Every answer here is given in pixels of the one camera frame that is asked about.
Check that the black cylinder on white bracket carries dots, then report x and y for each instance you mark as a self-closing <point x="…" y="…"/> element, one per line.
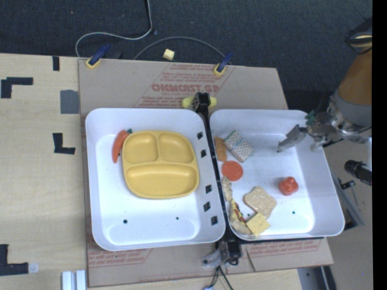
<point x="358" y="169"/>

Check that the yellow divided plate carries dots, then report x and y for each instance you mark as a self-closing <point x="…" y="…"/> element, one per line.
<point x="160" y="177"/>

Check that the beige bread slice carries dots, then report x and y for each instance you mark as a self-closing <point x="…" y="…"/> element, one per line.
<point x="260" y="201"/>

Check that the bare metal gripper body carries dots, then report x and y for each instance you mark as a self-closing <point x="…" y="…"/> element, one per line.
<point x="328" y="128"/>

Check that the yellow cube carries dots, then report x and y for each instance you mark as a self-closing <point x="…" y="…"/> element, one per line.
<point x="168" y="54"/>

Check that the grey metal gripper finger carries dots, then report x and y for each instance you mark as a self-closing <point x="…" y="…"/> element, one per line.
<point x="291" y="139"/>
<point x="317" y="145"/>

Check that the white plastic tray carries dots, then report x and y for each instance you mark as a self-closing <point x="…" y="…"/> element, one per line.
<point x="302" y="168"/>
<point x="151" y="222"/>

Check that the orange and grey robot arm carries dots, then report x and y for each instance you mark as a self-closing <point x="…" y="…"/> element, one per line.
<point x="356" y="80"/>

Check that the orange carrot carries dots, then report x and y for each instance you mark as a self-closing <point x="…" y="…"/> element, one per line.
<point x="118" y="146"/>

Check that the brown cardboard board red print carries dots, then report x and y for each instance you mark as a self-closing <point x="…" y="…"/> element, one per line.
<point x="121" y="83"/>

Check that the beige biscuit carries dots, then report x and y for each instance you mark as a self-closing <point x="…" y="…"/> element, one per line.
<point x="226" y="189"/>

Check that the white and green carton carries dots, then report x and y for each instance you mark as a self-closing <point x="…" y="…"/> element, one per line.
<point x="239" y="146"/>

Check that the yellow cheese slice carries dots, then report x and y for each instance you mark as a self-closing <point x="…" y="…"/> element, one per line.
<point x="257" y="224"/>

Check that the pizza slice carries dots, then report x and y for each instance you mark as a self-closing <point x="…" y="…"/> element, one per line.
<point x="237" y="219"/>

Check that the yellow corn cob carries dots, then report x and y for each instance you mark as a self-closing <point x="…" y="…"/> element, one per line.
<point x="186" y="102"/>

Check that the red round slice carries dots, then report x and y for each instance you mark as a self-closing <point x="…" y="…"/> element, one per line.
<point x="232" y="171"/>

